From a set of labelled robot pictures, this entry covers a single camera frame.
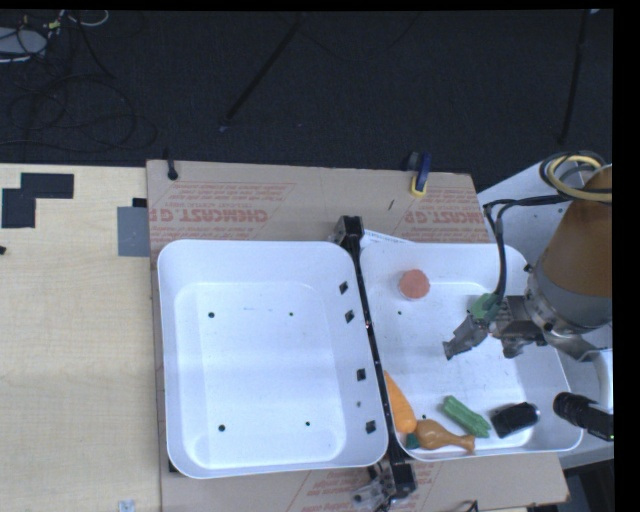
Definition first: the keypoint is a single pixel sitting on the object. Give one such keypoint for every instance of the pink round biscuit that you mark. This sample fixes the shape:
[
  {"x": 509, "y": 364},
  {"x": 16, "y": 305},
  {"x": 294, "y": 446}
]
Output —
[{"x": 414, "y": 284}]

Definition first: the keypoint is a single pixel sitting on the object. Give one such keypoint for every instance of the thin black rod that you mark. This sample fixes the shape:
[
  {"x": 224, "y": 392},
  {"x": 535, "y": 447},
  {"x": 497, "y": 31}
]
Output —
[{"x": 370, "y": 330}]

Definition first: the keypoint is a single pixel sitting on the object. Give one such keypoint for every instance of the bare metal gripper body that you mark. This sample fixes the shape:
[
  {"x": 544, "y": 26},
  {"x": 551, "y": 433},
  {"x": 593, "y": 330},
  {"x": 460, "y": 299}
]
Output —
[{"x": 525, "y": 322}]

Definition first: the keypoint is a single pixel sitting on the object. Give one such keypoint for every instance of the tan chicken drumstick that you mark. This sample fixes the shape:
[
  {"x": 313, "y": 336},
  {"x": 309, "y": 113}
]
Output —
[{"x": 437, "y": 435}]

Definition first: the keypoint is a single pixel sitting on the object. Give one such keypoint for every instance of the white plastic tray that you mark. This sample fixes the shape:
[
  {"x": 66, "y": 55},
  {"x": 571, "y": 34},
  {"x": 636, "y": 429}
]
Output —
[
  {"x": 450, "y": 370},
  {"x": 260, "y": 360}
]

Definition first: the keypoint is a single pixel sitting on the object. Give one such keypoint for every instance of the brown cardboard board, red print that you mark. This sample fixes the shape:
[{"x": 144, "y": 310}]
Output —
[{"x": 300, "y": 210}]

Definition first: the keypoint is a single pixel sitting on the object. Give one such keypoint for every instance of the orange carrot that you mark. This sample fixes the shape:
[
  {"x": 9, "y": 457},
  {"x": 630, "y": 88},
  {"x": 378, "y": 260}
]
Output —
[{"x": 400, "y": 405}]

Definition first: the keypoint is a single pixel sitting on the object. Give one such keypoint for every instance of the white paper slip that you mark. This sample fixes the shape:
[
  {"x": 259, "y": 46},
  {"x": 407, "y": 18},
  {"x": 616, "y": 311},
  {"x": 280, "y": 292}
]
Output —
[{"x": 385, "y": 237}]

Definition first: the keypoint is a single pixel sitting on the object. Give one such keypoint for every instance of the small black box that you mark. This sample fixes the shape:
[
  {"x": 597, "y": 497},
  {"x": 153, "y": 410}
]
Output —
[{"x": 514, "y": 420}]

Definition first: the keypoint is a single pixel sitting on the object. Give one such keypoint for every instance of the green bean pod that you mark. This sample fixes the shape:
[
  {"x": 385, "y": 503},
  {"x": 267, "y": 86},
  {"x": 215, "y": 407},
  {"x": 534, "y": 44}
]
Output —
[{"x": 465, "y": 416}]

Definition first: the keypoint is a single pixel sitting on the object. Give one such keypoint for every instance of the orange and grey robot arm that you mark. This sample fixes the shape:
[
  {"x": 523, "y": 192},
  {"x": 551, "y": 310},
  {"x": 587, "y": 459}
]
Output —
[{"x": 580, "y": 250}]

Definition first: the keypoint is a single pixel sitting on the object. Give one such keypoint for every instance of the black cylinder on white bracket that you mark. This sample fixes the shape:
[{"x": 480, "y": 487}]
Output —
[{"x": 580, "y": 410}]

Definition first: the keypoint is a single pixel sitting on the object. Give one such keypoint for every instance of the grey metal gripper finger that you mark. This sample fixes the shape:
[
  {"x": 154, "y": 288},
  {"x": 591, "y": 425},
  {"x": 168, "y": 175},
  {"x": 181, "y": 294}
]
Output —
[
  {"x": 465, "y": 340},
  {"x": 513, "y": 349}
]

